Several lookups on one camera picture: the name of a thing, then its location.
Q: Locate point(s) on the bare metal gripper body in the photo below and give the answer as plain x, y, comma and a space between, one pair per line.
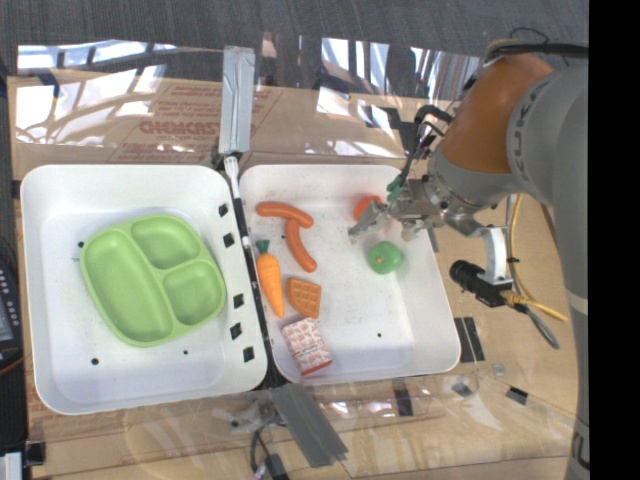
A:
419, 208

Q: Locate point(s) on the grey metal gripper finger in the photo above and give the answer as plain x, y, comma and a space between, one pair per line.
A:
361, 229
376, 211

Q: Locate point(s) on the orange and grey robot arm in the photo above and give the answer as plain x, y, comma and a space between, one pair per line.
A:
545, 133

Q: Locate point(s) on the orange round toy fruit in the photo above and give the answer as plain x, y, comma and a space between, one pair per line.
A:
363, 205

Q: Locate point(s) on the green toy apple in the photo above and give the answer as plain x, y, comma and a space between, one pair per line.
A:
385, 258

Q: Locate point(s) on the orange toy sausage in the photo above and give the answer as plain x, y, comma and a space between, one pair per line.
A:
285, 211
299, 248

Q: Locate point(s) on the orange toy waffle biscuit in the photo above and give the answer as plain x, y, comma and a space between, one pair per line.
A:
304, 297

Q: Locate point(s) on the white plastic tray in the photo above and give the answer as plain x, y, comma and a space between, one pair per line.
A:
65, 288
370, 318

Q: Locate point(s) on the orange toy carrot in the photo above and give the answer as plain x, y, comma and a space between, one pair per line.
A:
270, 278

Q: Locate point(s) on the brown cardboard board red print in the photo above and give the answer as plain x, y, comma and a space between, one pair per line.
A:
320, 118

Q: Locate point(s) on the thin black and white rod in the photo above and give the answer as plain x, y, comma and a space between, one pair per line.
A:
240, 213

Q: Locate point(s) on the white carton with orange print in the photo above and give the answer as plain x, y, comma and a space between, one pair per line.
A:
306, 347

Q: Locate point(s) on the green divided plate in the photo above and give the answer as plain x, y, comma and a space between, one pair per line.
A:
125, 288

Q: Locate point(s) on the black cylinder on white bracket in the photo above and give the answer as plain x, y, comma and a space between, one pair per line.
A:
472, 279

